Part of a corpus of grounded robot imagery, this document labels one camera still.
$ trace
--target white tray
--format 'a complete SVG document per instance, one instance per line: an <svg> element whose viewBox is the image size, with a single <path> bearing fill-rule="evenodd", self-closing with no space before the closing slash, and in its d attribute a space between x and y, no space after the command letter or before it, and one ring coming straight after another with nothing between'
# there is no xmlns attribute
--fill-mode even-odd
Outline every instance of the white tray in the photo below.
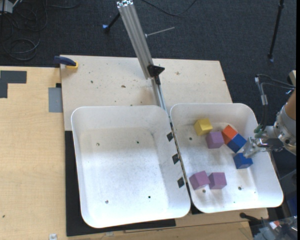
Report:
<svg viewBox="0 0 300 240"><path fill-rule="evenodd" d="M241 103L176 104L170 111L177 144L186 177L206 171L224 172L227 186L222 189L194 190L189 182L193 204L204 213L231 210L278 207L283 192L274 170L270 154L259 152L252 158L253 165L237 169L234 152L225 144L209 149L205 136L197 136L194 124L209 118L213 130L222 131L228 124L244 138L254 136L257 120L253 111Z"/></svg>
<svg viewBox="0 0 300 240"><path fill-rule="evenodd" d="M81 214L94 228L190 210L167 113L155 105L79 107L71 116Z"/></svg>

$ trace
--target blue clamp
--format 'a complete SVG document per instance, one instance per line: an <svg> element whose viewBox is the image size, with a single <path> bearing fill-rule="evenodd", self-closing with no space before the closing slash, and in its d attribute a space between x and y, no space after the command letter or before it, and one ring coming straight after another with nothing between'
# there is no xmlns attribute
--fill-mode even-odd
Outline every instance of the blue clamp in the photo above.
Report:
<svg viewBox="0 0 300 240"><path fill-rule="evenodd" d="M78 62L62 56L54 56L54 64L63 64L67 69L76 70L78 69Z"/></svg>

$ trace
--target cube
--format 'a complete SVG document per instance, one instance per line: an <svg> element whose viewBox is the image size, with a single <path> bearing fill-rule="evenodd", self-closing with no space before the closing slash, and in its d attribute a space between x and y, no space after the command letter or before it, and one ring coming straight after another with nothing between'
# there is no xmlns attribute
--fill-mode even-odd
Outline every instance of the cube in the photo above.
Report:
<svg viewBox="0 0 300 240"><path fill-rule="evenodd" d="M238 153L233 157L237 169L245 169L253 164L251 158L246 158L243 153Z"/></svg>
<svg viewBox="0 0 300 240"><path fill-rule="evenodd" d="M232 149L234 153L237 153L246 144L246 142L247 140L238 133L228 142L227 146Z"/></svg>
<svg viewBox="0 0 300 240"><path fill-rule="evenodd" d="M194 190L203 188L210 183L205 170L193 174L189 180Z"/></svg>
<svg viewBox="0 0 300 240"><path fill-rule="evenodd" d="M221 133L225 144L228 144L238 134L238 132L229 124L222 130Z"/></svg>
<svg viewBox="0 0 300 240"><path fill-rule="evenodd" d="M211 190L220 190L227 185L226 175L224 172L213 172L209 175Z"/></svg>
<svg viewBox="0 0 300 240"><path fill-rule="evenodd" d="M218 149L224 143L224 138L220 131L211 131L205 137L209 149Z"/></svg>
<svg viewBox="0 0 300 240"><path fill-rule="evenodd" d="M194 129L195 129L196 135L202 136L204 134L209 133L213 129L213 127L210 123L209 118L203 118L203 119L199 119L195 122Z"/></svg>

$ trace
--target table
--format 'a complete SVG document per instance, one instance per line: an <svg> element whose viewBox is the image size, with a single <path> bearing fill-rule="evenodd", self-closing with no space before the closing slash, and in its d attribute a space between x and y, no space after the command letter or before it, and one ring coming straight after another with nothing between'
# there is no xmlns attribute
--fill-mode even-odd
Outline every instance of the table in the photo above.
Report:
<svg viewBox="0 0 300 240"><path fill-rule="evenodd" d="M91 71L86 73L92 76L92 70L96 65L109 65L111 63L126 63L137 65L136 58L111 58L111 57L86 57L68 56L79 62L77 73L87 63ZM186 90L197 90L205 88L205 95L198 98L193 95L189 102L232 102L227 88L227 83L218 61L181 61L167 59L153 59L156 65L160 64L166 70L160 75L162 90L167 107L179 101L186 101ZM192 82L189 70L200 71L200 77L196 77L199 84ZM131 67L123 67L125 73L137 74L137 78L122 78L109 72L110 82L116 86L118 93L126 96L125 91L133 90L139 83L144 83L142 75L138 75ZM218 213L188 214L175 220L176 227L152 228L140 230L115 231L108 233L97 233L89 235L78 235L68 237L66 234L66 179L65 179L65 130L69 129L67 116L73 109L75 102L68 102L72 97L74 101L76 93L78 99L82 92L75 85L75 79L71 77L65 80L63 66L54 67L23 67L23 66L0 66L0 71L26 71L26 83L8 83L7 98L0 98L0 240L47 240L50 234L56 234L58 240L95 240L105 239L247 239L244 232L248 232L249 224L246 219L240 218L239 214L246 214L255 218L268 217L266 208L248 209L238 211L227 211ZM93 86L97 81L103 79L87 78L87 83ZM63 111L49 112L49 88L55 88L57 83L62 84ZM123 105L130 104L131 100L117 96L116 99L103 99L100 88L98 102ZM174 89L180 91L176 97ZM135 101L140 105L149 105L154 99L138 99Z"/></svg>

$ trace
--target blue cube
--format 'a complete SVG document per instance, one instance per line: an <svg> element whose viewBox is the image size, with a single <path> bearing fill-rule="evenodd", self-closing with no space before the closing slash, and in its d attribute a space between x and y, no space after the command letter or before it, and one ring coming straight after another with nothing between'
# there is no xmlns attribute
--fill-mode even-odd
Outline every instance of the blue cube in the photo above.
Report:
<svg viewBox="0 0 300 240"><path fill-rule="evenodd" d="M237 169L245 169L253 164L251 158L246 158L243 153L238 153L233 157Z"/></svg>
<svg viewBox="0 0 300 240"><path fill-rule="evenodd" d="M246 142L247 140L238 133L228 142L227 146L232 149L234 153L237 153L246 144Z"/></svg>

